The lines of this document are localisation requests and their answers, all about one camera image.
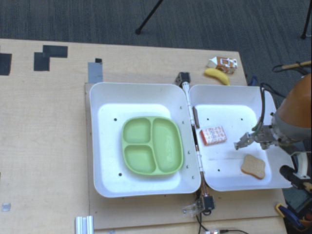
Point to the black tripod leg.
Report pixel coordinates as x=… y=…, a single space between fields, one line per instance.
x=307 y=18
x=153 y=11

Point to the black cylinder on white bracket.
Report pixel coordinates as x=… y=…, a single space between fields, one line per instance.
x=296 y=175

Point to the thin black and white rod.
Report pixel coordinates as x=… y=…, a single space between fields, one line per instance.
x=189 y=99

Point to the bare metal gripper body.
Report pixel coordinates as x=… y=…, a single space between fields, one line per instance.
x=268 y=135

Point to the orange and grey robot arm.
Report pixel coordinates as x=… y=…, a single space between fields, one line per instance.
x=296 y=106

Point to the brown bread slice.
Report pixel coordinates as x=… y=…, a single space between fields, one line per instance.
x=253 y=167

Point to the orange and white packet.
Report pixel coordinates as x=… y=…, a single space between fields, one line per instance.
x=213 y=135

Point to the brown and white carton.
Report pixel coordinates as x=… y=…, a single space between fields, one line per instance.
x=224 y=64

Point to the yellow banana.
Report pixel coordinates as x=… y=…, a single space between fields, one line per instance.
x=218 y=75

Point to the green divided plate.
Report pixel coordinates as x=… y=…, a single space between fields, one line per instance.
x=165 y=142

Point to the white plastic tray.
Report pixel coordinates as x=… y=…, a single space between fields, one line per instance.
x=226 y=169
x=109 y=155

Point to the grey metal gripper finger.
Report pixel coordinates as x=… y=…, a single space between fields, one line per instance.
x=265 y=146
x=245 y=140

